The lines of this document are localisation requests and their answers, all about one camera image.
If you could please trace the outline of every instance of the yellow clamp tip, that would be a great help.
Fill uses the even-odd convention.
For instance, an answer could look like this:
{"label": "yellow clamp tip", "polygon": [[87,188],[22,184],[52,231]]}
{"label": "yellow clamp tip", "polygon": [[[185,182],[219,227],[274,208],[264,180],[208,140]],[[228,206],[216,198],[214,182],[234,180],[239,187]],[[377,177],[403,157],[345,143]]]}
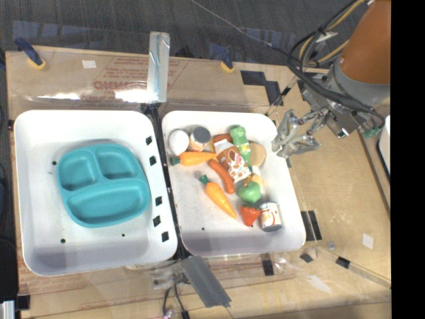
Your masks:
{"label": "yellow clamp tip", "polygon": [[221,68],[223,69],[223,70],[225,70],[227,73],[232,73],[233,71],[234,71],[234,69],[235,69],[235,67],[232,67],[232,68],[229,68],[225,63],[224,63],[224,61],[222,61],[221,63],[220,63],[220,65],[221,65]]}
{"label": "yellow clamp tip", "polygon": [[44,59],[41,59],[42,63],[41,65],[37,65],[35,62],[33,62],[30,58],[27,58],[27,62],[37,70],[42,70],[46,66],[46,61]]}

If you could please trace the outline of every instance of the green bottle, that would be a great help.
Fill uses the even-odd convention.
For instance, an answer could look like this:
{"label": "green bottle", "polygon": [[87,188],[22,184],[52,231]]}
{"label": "green bottle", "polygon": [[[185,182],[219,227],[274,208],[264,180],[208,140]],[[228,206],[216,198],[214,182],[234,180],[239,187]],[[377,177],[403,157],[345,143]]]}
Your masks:
{"label": "green bottle", "polygon": [[233,128],[230,131],[230,136],[232,137],[233,144],[238,148],[240,155],[245,160],[246,165],[251,168],[250,158],[251,158],[251,148],[248,139],[246,138],[246,130],[243,126]]}

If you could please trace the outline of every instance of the gray floor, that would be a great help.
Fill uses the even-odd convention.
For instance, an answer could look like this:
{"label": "gray floor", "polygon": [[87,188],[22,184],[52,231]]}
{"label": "gray floor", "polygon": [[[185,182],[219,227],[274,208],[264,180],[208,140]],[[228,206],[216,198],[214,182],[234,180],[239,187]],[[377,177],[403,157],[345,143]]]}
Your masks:
{"label": "gray floor", "polygon": [[[287,52],[351,1],[0,0],[0,47],[15,50],[13,39],[21,36],[34,45],[146,53],[149,32],[161,31],[171,36],[171,55],[186,47],[195,58],[214,58],[210,44],[216,43],[230,49],[235,61],[285,64],[286,56],[265,43]],[[357,17],[354,14],[339,29],[342,37],[351,34]],[[15,240],[6,95],[6,74],[2,70],[0,181],[7,191],[0,215],[3,266],[11,261],[10,251],[6,251],[10,245],[5,239]],[[13,287],[0,288],[0,302],[14,291]]]}

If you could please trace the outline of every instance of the thin white cable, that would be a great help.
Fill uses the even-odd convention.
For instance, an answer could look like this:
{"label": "thin white cable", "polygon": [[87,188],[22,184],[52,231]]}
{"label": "thin white cable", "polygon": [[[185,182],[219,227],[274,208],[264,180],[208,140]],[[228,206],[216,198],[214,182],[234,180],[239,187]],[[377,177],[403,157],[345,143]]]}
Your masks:
{"label": "thin white cable", "polygon": [[264,44],[266,44],[269,47],[272,46],[272,44],[271,43],[268,43],[267,41],[264,41],[262,39],[253,37],[252,35],[249,35],[247,32],[244,32],[242,29],[240,29],[240,27],[237,27],[235,24],[231,23],[230,21],[226,20],[225,18],[221,17],[220,15],[218,15],[218,14],[210,11],[206,7],[202,6],[200,3],[197,3],[195,0],[189,0],[189,1],[192,2],[192,3],[194,3],[196,6],[200,7],[204,11],[210,13],[211,15],[214,15],[216,18],[220,19],[221,21],[224,21],[227,25],[230,25],[231,27],[233,27],[234,29],[236,29],[239,33],[242,33],[243,35],[247,36],[248,38],[254,39],[256,41],[260,41],[261,43],[264,43]]}

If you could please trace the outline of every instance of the teal plate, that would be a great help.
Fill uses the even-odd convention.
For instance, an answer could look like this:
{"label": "teal plate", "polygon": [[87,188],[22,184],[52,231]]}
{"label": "teal plate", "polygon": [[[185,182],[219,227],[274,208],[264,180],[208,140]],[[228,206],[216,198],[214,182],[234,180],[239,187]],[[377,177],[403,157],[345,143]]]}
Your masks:
{"label": "teal plate", "polygon": [[83,227],[117,225],[141,215],[151,203],[139,161],[117,144],[68,152],[57,164],[56,177],[66,211]]}

